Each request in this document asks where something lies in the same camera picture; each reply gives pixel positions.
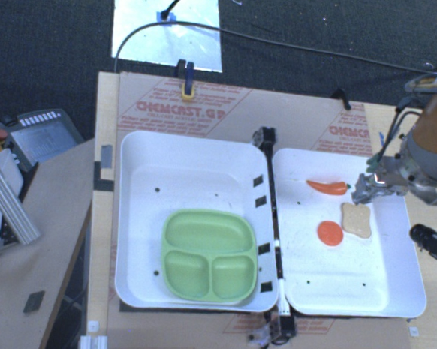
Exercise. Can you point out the white plastic tray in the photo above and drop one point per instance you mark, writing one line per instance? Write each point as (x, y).
(187, 190)
(346, 278)

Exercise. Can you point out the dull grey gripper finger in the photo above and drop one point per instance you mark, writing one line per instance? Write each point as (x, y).
(360, 184)
(363, 197)

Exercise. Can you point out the orange carrot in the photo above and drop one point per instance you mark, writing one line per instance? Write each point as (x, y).
(326, 187)

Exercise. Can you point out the orange round slice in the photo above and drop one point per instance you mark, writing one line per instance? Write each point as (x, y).
(330, 233)

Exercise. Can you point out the green divided plate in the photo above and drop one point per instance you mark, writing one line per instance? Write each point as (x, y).
(209, 256)

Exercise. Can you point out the brown cardboard board red print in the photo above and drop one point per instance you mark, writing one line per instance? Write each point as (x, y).
(223, 110)

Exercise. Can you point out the thin black and white rod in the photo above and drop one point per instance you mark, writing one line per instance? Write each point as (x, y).
(274, 219)

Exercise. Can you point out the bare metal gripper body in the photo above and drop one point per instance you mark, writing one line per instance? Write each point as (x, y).
(391, 179)

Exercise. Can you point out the beige bread slice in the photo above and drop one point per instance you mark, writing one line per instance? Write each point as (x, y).
(356, 220)

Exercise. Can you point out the black cylinder on white bracket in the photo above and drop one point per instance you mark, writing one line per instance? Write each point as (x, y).
(434, 234)

